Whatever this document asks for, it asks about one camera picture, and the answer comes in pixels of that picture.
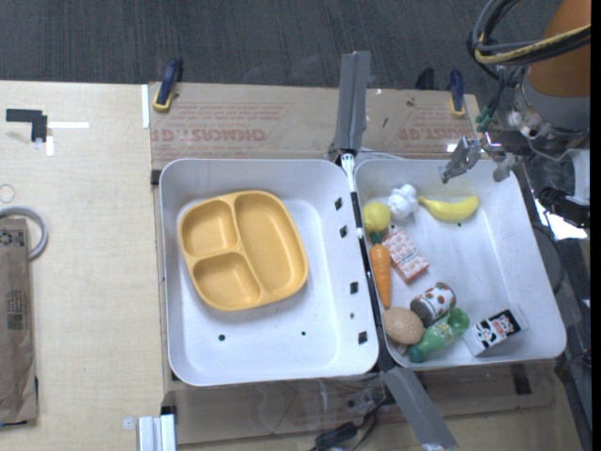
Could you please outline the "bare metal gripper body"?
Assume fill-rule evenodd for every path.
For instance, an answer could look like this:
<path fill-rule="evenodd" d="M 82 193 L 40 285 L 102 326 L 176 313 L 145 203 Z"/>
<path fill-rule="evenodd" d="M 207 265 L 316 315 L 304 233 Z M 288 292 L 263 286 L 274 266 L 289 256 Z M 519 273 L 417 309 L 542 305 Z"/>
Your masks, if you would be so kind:
<path fill-rule="evenodd" d="M 588 150 L 590 131 L 553 125 L 526 103 L 516 102 L 493 116 L 480 115 L 480 143 L 489 154 L 539 155 L 562 160 L 570 151 Z"/>

